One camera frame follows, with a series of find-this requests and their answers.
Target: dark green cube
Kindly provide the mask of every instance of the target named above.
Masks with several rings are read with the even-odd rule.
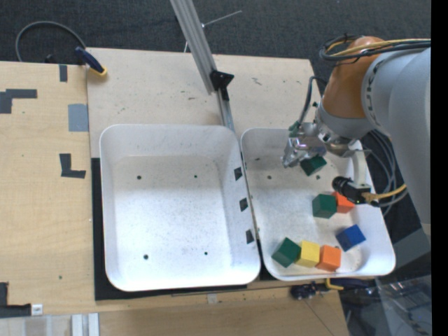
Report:
[[[320,171],[327,162],[320,155],[315,155],[313,158],[309,158],[300,162],[300,166],[307,176],[311,176],[313,173]]]
[[[334,195],[319,194],[313,199],[313,216],[329,219],[336,213],[336,197]]]
[[[300,253],[300,246],[289,238],[285,238],[275,253],[272,254],[272,259],[277,261],[281,266],[288,267],[295,262]]]

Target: orange block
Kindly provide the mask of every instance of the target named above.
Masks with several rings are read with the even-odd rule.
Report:
[[[336,197],[336,210],[338,213],[348,213],[355,206],[354,203],[350,202],[345,196],[338,192],[333,192],[331,195]]]
[[[341,266],[342,251],[329,245],[322,245],[320,252],[320,261],[316,265],[318,269],[334,272]]]

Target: wooden table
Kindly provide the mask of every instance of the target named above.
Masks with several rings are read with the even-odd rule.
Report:
[[[308,335],[312,329],[315,335],[347,335],[338,294],[293,300],[289,286],[298,283],[254,281],[247,290],[213,295],[213,302],[207,293],[95,301],[90,159],[98,156],[101,131],[130,119],[186,124],[221,119],[190,54],[90,51],[108,68],[106,79],[84,66],[68,66],[64,82],[56,64],[0,63],[0,92],[37,90],[36,99],[14,98],[11,113],[0,114],[0,281],[9,282],[8,304],[42,304],[48,315],[100,312],[102,335],[122,335],[124,329],[132,330],[128,335],[152,335],[133,322],[148,326],[157,320],[172,330],[196,330],[192,335],[209,334],[215,326],[223,329],[216,335],[236,335],[237,328],[247,331],[244,335],[271,335],[267,330],[276,327],[286,334],[300,329]],[[309,61],[215,59],[221,71],[235,75],[229,93],[238,137],[250,127],[285,128],[297,119],[313,74]],[[157,108],[141,107],[148,96]],[[313,100],[318,98],[314,86]],[[89,132],[69,130],[73,104],[88,105]],[[191,106],[203,113],[186,113]],[[85,178],[61,176],[61,153],[71,154],[71,168],[85,170]],[[154,335],[166,331],[158,325]]]

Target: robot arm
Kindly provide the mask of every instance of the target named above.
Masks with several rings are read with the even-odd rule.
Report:
[[[325,55],[347,39],[352,42],[345,51]],[[323,51],[321,55],[338,65],[314,122],[298,121],[290,128],[283,165],[294,166],[325,151],[356,162],[351,145],[369,131],[379,130],[391,138],[421,222],[430,224],[431,41],[345,36],[330,41]],[[335,189],[355,202],[365,202],[365,184],[356,183],[356,176],[355,181],[340,178],[333,181]]]

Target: empty white tray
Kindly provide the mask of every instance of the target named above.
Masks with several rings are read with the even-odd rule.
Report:
[[[113,125],[100,137],[106,273],[123,291],[244,285],[260,271],[235,134]]]
[[[379,208],[357,205],[348,214],[336,213],[330,219],[312,215],[312,200],[320,193],[331,193],[336,176],[354,177],[351,159],[327,153],[327,165],[307,176],[300,166],[283,167],[281,157],[287,139],[287,130],[268,128],[249,129],[241,137],[255,222],[269,273],[283,281],[297,281],[372,277],[391,272],[396,258]],[[366,179],[371,184],[368,171]],[[339,246],[335,235],[353,224],[358,224],[366,240],[342,252],[341,267],[336,272],[296,264],[285,268],[271,257],[285,237],[296,243],[307,240]]]

